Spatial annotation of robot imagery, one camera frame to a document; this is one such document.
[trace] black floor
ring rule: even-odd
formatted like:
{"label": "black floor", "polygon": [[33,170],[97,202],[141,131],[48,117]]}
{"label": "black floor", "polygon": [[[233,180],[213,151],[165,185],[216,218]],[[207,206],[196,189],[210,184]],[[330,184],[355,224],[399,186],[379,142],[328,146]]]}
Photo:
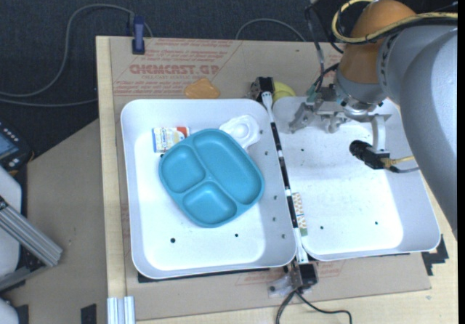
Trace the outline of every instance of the black floor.
{"label": "black floor", "polygon": [[[317,3],[326,30],[344,1]],[[428,12],[457,0],[399,1],[417,12]],[[69,61],[53,86],[34,97],[8,98],[5,93],[29,94],[46,86],[62,62],[68,19],[78,8],[96,3],[119,5],[143,15],[157,37],[233,39],[245,22],[270,17],[288,23],[312,40],[303,15],[309,0],[0,0],[0,99],[60,104],[95,98],[94,37],[126,34],[127,15],[113,9],[87,10],[76,17],[70,29]],[[269,23],[253,25],[241,37],[299,41],[284,27]],[[317,27],[315,39],[325,40],[321,28]],[[15,126],[37,155],[97,117],[95,102],[71,108],[0,102],[0,120]]]}

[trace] blue bowl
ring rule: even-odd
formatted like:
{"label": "blue bowl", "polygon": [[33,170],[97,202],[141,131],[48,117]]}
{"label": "blue bowl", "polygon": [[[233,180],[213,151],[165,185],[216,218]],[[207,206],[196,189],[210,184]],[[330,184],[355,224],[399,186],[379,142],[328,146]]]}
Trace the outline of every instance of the blue bowl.
{"label": "blue bowl", "polygon": [[227,133],[204,129],[177,143],[158,167],[161,183],[196,224],[218,227],[263,195],[262,173]]}

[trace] blue clip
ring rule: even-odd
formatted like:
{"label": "blue clip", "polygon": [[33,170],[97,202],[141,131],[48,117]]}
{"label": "blue clip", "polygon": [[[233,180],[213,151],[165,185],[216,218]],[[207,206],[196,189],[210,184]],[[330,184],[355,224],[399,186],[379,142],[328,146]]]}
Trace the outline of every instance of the blue clip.
{"label": "blue clip", "polygon": [[144,18],[140,15],[136,15],[134,17],[134,39],[132,40],[132,54],[145,54]]}

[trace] table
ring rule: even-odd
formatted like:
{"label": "table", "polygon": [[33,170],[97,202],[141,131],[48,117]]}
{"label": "table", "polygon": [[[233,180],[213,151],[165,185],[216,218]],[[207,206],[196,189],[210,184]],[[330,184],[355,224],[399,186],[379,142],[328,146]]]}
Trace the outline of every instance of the table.
{"label": "table", "polygon": [[[126,268],[124,256],[123,227],[120,207],[120,179],[118,178],[118,148],[116,145],[117,124],[115,120],[115,100],[113,98],[113,77],[111,60],[111,39],[97,37],[97,72],[100,107],[100,139],[102,149],[102,183],[105,214],[105,239],[107,259],[108,296],[122,298],[128,294],[126,283]],[[256,64],[255,74],[245,67],[244,77],[254,80],[256,76],[272,76],[273,62],[280,58],[286,64],[288,84],[302,94],[292,77],[308,77],[317,74],[318,62],[312,44],[295,43],[289,52],[282,51],[279,43],[245,44],[237,46],[231,52],[248,50],[253,54],[243,54],[244,63]],[[227,68],[227,58],[221,69]],[[240,97],[238,90],[244,91],[247,86],[234,86],[230,78],[222,78],[218,73],[214,81],[221,84],[222,97]],[[323,309],[348,309],[354,318],[354,323],[454,323],[458,322],[458,273],[457,273],[457,242],[455,241],[445,217],[436,201],[432,201],[435,213],[444,234],[445,244],[449,252],[449,260],[443,265],[434,266],[434,276],[431,277],[432,289],[410,293],[396,293],[382,296],[367,296],[356,299],[342,299],[319,303]],[[140,320],[138,323],[272,323],[276,315],[276,307],[257,309],[242,309],[227,312],[217,312],[202,315],[185,315],[157,320]],[[300,323],[308,320],[312,323],[345,323],[345,317],[328,317],[308,310],[302,304],[292,304],[282,316],[283,323]]]}

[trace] wooden table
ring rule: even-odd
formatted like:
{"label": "wooden table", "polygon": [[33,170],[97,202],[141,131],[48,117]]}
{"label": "wooden table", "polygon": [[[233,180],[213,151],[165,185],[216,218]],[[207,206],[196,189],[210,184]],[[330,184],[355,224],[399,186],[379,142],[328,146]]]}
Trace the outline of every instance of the wooden table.
{"label": "wooden table", "polygon": [[[272,49],[272,44],[262,43],[260,46],[262,49],[267,48],[267,46]],[[311,44],[298,44],[300,49],[313,52],[311,46]],[[279,57],[280,55],[271,54],[271,56]],[[97,37],[97,72],[108,296],[122,298],[127,295],[127,290],[118,185],[110,38],[108,37]],[[433,267],[434,276],[430,280],[432,285],[431,290],[325,301],[319,303],[317,306],[328,310],[347,309],[352,313],[354,323],[357,324],[457,323],[457,242],[437,202],[433,200],[432,203],[443,232],[449,259],[445,264],[438,264]],[[276,312],[276,307],[266,307],[214,314],[171,317],[159,320],[144,320],[138,323],[274,323]],[[316,313],[304,304],[292,304],[285,310],[282,316],[282,323],[348,323],[348,319],[343,315],[323,315]]]}

